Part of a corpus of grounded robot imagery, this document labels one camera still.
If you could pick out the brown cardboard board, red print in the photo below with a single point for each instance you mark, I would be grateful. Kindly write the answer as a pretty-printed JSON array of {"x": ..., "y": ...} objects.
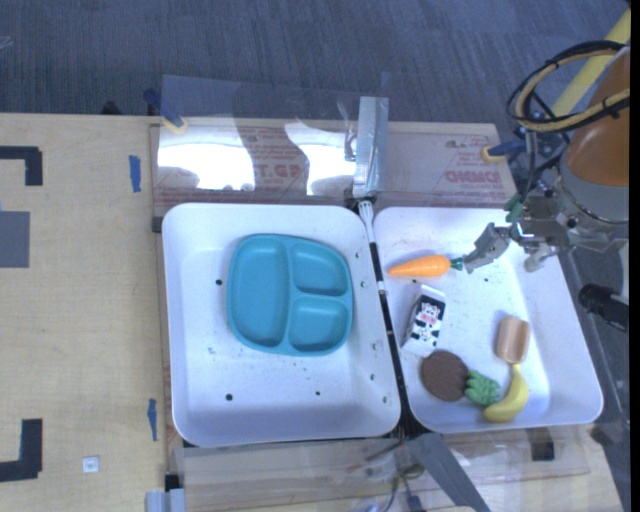
[{"x": 430, "y": 165}]

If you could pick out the blue divided plate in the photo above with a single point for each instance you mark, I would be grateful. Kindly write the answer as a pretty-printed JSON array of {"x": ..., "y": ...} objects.
[{"x": 260, "y": 295}]

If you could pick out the orange carrot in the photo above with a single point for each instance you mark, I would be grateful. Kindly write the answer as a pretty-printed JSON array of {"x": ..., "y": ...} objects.
[{"x": 420, "y": 266}]

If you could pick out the green broccoli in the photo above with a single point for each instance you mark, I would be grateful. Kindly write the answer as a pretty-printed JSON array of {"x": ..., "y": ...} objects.
[{"x": 482, "y": 389}]

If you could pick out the white cow-print milk carton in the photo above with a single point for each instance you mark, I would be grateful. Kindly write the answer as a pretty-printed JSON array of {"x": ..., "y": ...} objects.
[{"x": 425, "y": 320}]

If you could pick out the tan bread slice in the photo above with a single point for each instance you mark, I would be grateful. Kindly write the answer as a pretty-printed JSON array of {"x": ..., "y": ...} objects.
[{"x": 512, "y": 337}]

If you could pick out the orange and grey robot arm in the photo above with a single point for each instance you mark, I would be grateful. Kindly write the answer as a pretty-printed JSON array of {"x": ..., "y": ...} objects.
[{"x": 602, "y": 140}]

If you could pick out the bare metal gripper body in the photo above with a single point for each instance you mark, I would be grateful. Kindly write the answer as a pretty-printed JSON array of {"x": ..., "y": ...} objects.
[{"x": 542, "y": 222}]

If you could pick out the white plastic tray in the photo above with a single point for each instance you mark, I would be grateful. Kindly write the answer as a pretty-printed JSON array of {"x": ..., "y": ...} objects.
[
  {"x": 500, "y": 300},
  {"x": 280, "y": 400}
]

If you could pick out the black cylinder on white bracket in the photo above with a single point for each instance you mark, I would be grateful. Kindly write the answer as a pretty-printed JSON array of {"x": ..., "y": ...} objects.
[{"x": 602, "y": 302}]

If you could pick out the brown round biscuit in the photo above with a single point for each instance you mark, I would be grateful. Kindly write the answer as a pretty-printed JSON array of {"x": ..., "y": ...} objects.
[{"x": 442, "y": 375}]

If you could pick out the yellow banana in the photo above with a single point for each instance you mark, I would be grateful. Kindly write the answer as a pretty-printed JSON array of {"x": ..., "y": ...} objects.
[{"x": 515, "y": 400}]

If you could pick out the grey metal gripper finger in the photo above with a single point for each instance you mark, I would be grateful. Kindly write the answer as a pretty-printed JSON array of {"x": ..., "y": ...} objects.
[
  {"x": 536, "y": 257},
  {"x": 486, "y": 247}
]

